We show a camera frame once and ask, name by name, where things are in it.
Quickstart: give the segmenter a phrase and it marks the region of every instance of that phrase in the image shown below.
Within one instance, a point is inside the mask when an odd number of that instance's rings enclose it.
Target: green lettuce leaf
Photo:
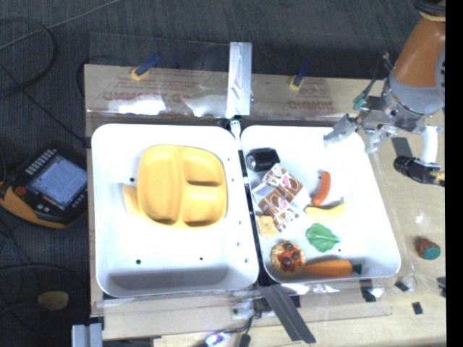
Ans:
[[[333,248],[336,243],[341,241],[329,228],[321,223],[314,223],[307,230],[305,235],[309,243],[312,244],[319,252],[326,252]]]

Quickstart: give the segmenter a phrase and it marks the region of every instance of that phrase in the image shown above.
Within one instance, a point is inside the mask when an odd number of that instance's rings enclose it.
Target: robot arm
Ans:
[[[415,25],[395,65],[388,65],[390,72],[381,96],[368,95],[375,82],[374,75],[369,86],[354,100],[354,109],[360,111],[359,115],[351,118],[346,114],[324,140],[326,144],[338,142],[363,129],[368,137],[365,151],[373,153],[381,143],[398,132],[421,134],[421,159],[400,158],[394,162],[394,167],[411,178],[412,166],[424,168],[432,174],[414,180],[442,185],[442,173],[439,181],[434,178],[440,169],[434,162],[437,137],[442,128],[425,125],[425,120],[445,106],[445,1],[417,0],[415,6],[422,18]],[[382,59],[388,64],[387,56],[383,55]]]

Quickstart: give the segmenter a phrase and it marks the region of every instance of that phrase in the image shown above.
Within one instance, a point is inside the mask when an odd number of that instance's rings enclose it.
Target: toy banana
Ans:
[[[304,212],[316,221],[328,221],[338,218],[346,211],[346,200],[343,199],[338,205],[331,208],[307,206]]]

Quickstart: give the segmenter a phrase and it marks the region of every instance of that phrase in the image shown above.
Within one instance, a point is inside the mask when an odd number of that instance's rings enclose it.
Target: toy food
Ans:
[[[336,243],[341,240],[333,234],[333,232],[322,225],[321,223],[314,223],[305,233],[307,240],[319,252],[326,252],[332,249]]]
[[[305,256],[296,244],[283,241],[272,248],[271,261],[281,274],[294,276],[302,271]]]
[[[338,218],[346,211],[346,200],[343,199],[339,204],[331,207],[314,207],[307,206],[304,208],[304,212],[308,216],[317,221],[328,221],[334,218]]]
[[[418,254],[424,260],[435,260],[441,255],[441,248],[429,239],[421,239]]]
[[[317,193],[312,197],[313,205],[321,205],[328,196],[331,188],[331,175],[327,171],[320,174],[320,185],[318,186]]]
[[[274,238],[278,235],[273,218],[270,216],[256,216],[255,221],[258,225],[259,233],[267,239]]]
[[[252,191],[259,208],[264,215],[271,216],[278,232],[282,232],[286,225],[299,217],[280,191],[267,184],[260,184]]]
[[[282,165],[275,163],[271,170],[265,174],[263,182],[278,188],[281,195],[288,202],[292,202],[303,186],[293,175],[291,175]]]
[[[353,270],[352,264],[347,260],[331,260],[304,266],[304,271],[318,276],[330,278],[343,278]]]

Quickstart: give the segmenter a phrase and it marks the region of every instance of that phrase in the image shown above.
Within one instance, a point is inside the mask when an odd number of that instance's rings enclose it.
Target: cable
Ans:
[[[16,304],[12,304],[11,306],[5,307],[4,309],[0,309],[0,317],[6,314],[7,312],[11,312],[13,309],[17,309],[20,307],[24,306],[31,306],[37,304],[37,302],[34,301],[23,301],[23,302],[18,302]]]
[[[243,333],[243,332],[246,332],[248,333],[249,332],[249,329],[251,328],[251,324],[252,324],[252,320],[254,319],[254,315],[251,316],[247,321],[246,321],[246,324],[244,324],[243,326],[241,327],[238,327],[236,329],[232,329],[232,330],[225,330],[225,333]]]
[[[50,72],[54,62],[55,62],[55,59],[56,59],[56,44],[55,44],[55,41],[53,39],[53,36],[50,34],[50,32],[44,27],[42,26],[40,23],[36,22],[35,20],[29,20],[28,18],[23,18],[23,17],[17,17],[17,18],[4,18],[4,19],[1,19],[0,20],[0,25],[3,24],[3,23],[9,23],[9,22],[27,22],[27,23],[31,23],[32,25],[36,25],[40,28],[39,31],[36,31],[37,33],[45,33],[46,34],[46,37],[50,43],[50,46],[51,46],[51,58],[50,58],[50,61],[49,63],[47,64],[47,66],[45,67],[44,70],[42,70],[39,74],[37,74],[36,76],[32,77],[31,79],[27,80],[27,81],[24,81],[19,85],[15,84],[14,86],[11,86],[11,87],[8,87],[6,90],[2,90],[0,92],[0,97],[2,96],[5,96],[5,95],[9,95],[9,94],[12,94],[12,93],[15,93],[17,91],[20,91],[21,88],[25,88],[25,87],[28,87],[30,86],[31,84],[33,84],[34,82],[37,82],[38,80],[42,79],[43,77],[45,77],[45,75]]]
[[[65,25],[65,24],[67,24],[67,23],[69,23],[69,22],[72,22],[72,21],[74,21],[74,20],[78,20],[79,18],[82,18],[82,17],[85,17],[85,16],[87,16],[87,15],[89,15],[89,14],[95,13],[95,12],[97,12],[97,11],[103,9],[103,8],[109,7],[110,5],[119,3],[119,2],[121,2],[121,1],[125,1],[125,0],[113,0],[113,1],[110,1],[109,3],[105,3],[105,4],[103,4],[103,5],[100,5],[99,7],[96,7],[95,9],[91,9],[91,10],[85,12],[85,13],[79,14],[79,15],[73,17],[73,18],[69,18],[68,20],[64,20],[64,21],[62,21],[62,22],[56,23],[56,24],[51,25],[51,26],[48,26],[48,27],[46,27],[46,28],[50,30],[51,28],[56,28],[56,27],[59,27],[59,26],[61,26],[61,25]],[[16,40],[13,40],[12,42],[10,42],[10,43],[8,43],[8,44],[5,44],[5,45],[3,45],[3,46],[0,46],[0,51],[3,50],[3,49],[5,49],[5,48],[10,47],[11,45],[14,45],[15,43],[17,43],[17,42],[19,42],[19,41],[21,41],[21,40],[23,40],[23,39],[25,39],[25,38],[30,37],[31,35],[35,35],[36,33],[39,33],[39,32],[41,32],[41,30],[35,31],[35,32],[32,32],[32,33],[28,33],[27,35],[24,35],[24,36],[22,36],[22,37],[20,37],[20,38],[17,38]]]
[[[69,132],[73,137],[78,139],[82,144],[85,142],[84,137],[80,137],[79,135],[75,134],[68,126],[66,126],[63,122],[61,122],[59,119],[57,119],[50,111],[48,111],[46,108],[44,108],[38,101],[36,101],[29,93],[22,87],[22,85],[16,81],[16,79],[13,77],[11,73],[9,73],[9,70],[2,64],[0,63],[0,67],[8,74],[9,78],[12,79],[12,81],[18,86],[19,89],[27,96],[27,98],[34,103],[37,107],[39,107],[47,116],[49,116],[51,119],[53,119],[57,124],[59,124],[63,129],[65,129],[67,132]]]
[[[75,273],[73,273],[71,270],[64,269],[59,266],[55,265],[48,265],[48,264],[39,264],[39,263],[31,263],[27,265],[12,265],[12,266],[5,266],[5,267],[0,267],[0,273],[6,273],[6,272],[12,272],[12,271],[18,271],[18,270],[53,270],[57,271],[59,273],[65,274],[66,276],[69,276],[72,278],[72,280],[75,280],[79,285],[82,287],[82,289],[85,290],[85,308],[83,315],[80,315],[79,321],[85,323],[87,320],[87,315],[89,314],[89,302],[87,302],[88,299],[88,287],[84,283],[83,280],[79,278],[79,276]]]
[[[442,0],[417,0],[415,8],[420,15],[434,22],[446,21],[446,6],[441,5]]]
[[[2,231],[0,231],[0,235],[2,235],[5,240],[11,242],[13,248],[15,249],[15,252],[16,252],[16,256],[17,256],[17,260],[19,263],[22,263],[22,258],[23,260],[26,262],[26,264],[30,264],[30,260],[29,260],[29,257],[27,256],[27,254],[24,252],[24,250],[19,246],[19,244],[14,240],[13,236],[11,235],[11,231],[7,228],[7,226],[5,225],[4,221],[3,220],[0,220],[0,225],[2,227]],[[3,250],[4,248],[4,245],[2,245],[0,247],[0,251]],[[38,278],[37,278],[37,275],[35,274],[35,272],[33,272],[33,277],[34,277],[34,280],[37,284],[37,287],[39,287],[39,282],[38,282]],[[22,287],[22,278],[20,278],[20,284],[17,286],[17,289],[18,289],[18,294],[19,294],[19,291]],[[1,291],[0,289],[0,301],[2,302],[2,304],[5,304],[8,306],[8,301],[7,301],[7,298],[6,296],[4,295],[3,291]],[[35,329],[32,329],[31,327],[29,327],[29,325],[25,324],[19,316],[17,316],[15,313],[14,313],[14,310],[16,309],[16,307],[13,307],[13,308],[8,308],[7,309],[11,312],[13,318],[16,319],[16,321],[18,321],[18,323],[23,326],[25,329],[29,330],[30,332],[33,332],[35,333],[37,330]]]

